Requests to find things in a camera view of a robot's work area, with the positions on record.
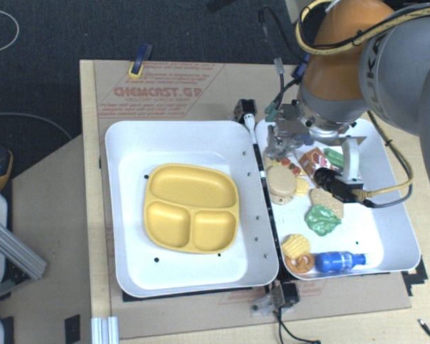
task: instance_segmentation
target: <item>blue bottle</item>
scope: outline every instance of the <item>blue bottle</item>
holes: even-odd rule
[[[367,264],[366,254],[351,252],[323,252],[315,256],[315,269],[319,272],[345,272],[356,265]]]

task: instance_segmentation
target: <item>yellow divided plate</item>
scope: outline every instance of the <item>yellow divided plate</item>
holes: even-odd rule
[[[214,254],[228,249],[239,225],[236,184],[221,171],[169,163],[149,175],[145,229],[159,246]]]

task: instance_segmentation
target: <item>pretzel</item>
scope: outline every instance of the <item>pretzel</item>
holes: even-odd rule
[[[304,254],[296,260],[291,260],[289,257],[285,257],[285,264],[288,269],[298,274],[311,270],[314,267],[314,263],[315,259],[311,254]]]

